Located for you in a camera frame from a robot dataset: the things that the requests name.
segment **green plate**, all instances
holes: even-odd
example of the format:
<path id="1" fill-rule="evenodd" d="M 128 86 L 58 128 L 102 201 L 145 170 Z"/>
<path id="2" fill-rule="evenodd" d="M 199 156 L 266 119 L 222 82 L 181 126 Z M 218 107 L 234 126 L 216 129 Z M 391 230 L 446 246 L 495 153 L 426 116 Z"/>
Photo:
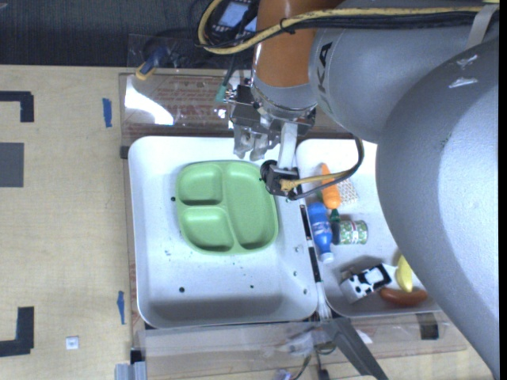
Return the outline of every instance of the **green plate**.
<path id="1" fill-rule="evenodd" d="M 245 161 L 192 163 L 176 183 L 181 234 L 197 251 L 239 254 L 260 250 L 278 235 L 273 197 Z"/>

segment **gray square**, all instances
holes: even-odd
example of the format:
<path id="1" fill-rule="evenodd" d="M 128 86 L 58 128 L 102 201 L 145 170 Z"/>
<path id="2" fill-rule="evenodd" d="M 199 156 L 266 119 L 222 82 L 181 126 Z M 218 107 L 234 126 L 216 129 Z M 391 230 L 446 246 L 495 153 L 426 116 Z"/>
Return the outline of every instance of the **gray square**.
<path id="1" fill-rule="evenodd" d="M 0 142 L 0 187 L 23 187 L 25 144 Z"/>

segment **black floor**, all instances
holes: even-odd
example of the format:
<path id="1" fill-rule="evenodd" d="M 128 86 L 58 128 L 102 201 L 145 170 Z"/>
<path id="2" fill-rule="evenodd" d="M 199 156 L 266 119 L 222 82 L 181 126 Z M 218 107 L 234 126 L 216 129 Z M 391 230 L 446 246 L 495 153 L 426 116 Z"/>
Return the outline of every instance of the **black floor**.
<path id="1" fill-rule="evenodd" d="M 179 29 L 174 35 L 186 37 L 209 0 L 3 2 L 1 64 L 123 67 L 130 35 Z"/>

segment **bottle cap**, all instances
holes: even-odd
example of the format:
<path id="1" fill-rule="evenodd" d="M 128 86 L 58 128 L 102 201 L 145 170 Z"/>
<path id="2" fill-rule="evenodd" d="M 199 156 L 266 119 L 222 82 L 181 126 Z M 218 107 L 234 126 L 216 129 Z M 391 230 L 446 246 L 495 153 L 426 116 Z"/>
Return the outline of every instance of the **bottle cap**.
<path id="1" fill-rule="evenodd" d="M 324 264 L 328 264 L 334 261 L 334 255 L 331 252 L 321 254 L 320 260 Z"/>

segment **beige table surface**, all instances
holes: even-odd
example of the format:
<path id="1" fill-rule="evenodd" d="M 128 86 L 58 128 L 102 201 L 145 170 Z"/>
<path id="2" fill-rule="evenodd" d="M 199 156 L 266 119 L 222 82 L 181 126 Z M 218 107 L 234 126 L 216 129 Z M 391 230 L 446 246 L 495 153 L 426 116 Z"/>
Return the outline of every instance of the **beige table surface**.
<path id="1" fill-rule="evenodd" d="M 20 123 L 19 104 L 0 102 L 0 142 L 25 144 L 24 187 L 0 188 L 0 340 L 14 338 L 18 307 L 35 308 L 35 347 L 30 355 L 0 358 L 0 379 L 111 379 L 115 365 L 129 359 L 118 97 L 118 75 L 125 71 L 0 66 L 0 90 L 28 90 L 35 97 L 34 123 Z M 103 98 L 112 102 L 109 128 Z M 119 291 L 125 293 L 125 325 Z M 66 349 L 67 336 L 79 336 L 79 349 Z M 470 347 L 379 363 L 390 378 L 491 378 Z M 349 363 L 328 369 L 331 378 L 357 376 Z M 316 378 L 312 367 L 301 377 Z"/>

